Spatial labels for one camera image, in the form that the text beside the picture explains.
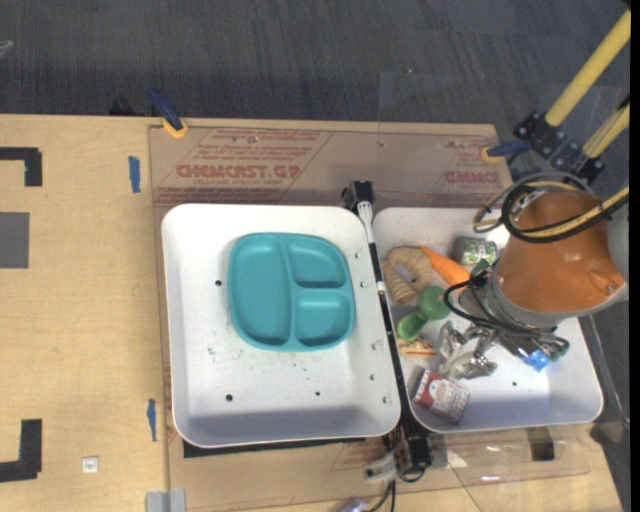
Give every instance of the yellow pole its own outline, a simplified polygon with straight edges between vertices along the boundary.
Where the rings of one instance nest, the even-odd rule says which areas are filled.
[[[600,128],[585,142],[582,151],[589,158],[598,158],[607,146],[629,126],[631,119],[631,103],[621,110],[616,110]]]
[[[629,39],[631,10],[627,9],[545,115],[550,126],[562,124]]]

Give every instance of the white square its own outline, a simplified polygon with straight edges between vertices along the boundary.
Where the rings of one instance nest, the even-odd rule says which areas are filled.
[[[83,473],[97,473],[100,471],[100,458],[98,456],[82,458]]]

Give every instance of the green can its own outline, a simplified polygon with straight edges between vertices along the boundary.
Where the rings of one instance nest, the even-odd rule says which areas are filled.
[[[464,266],[472,266],[480,260],[495,263],[498,259],[498,246],[495,242],[482,238],[456,238],[453,243],[453,259]]]

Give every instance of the teal plate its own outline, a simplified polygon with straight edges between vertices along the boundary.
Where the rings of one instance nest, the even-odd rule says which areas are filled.
[[[242,339],[283,352],[330,348],[349,336],[355,304],[342,253],[318,237],[256,233],[231,251],[229,308]]]

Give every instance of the small box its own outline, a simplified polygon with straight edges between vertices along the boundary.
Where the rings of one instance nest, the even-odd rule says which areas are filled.
[[[467,406],[469,392],[430,370],[424,370],[413,401],[458,424]]]

